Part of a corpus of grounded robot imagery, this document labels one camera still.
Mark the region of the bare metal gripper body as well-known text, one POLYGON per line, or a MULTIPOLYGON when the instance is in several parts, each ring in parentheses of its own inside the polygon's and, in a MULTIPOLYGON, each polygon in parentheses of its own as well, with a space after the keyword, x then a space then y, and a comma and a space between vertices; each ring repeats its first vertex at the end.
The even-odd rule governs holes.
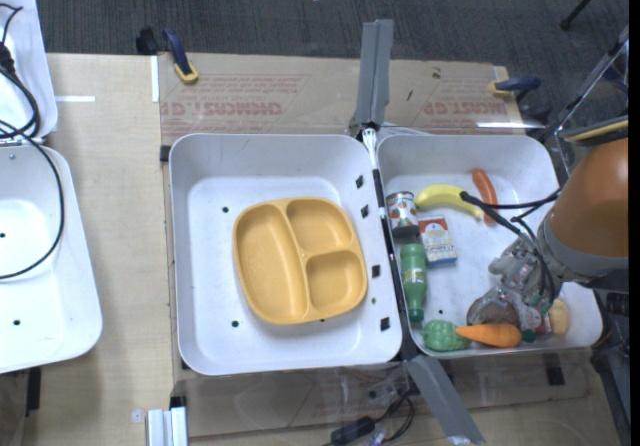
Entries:
POLYGON ((518 295, 531 308, 550 308, 556 284, 541 253, 527 239, 518 238, 489 264, 502 287, 518 295))

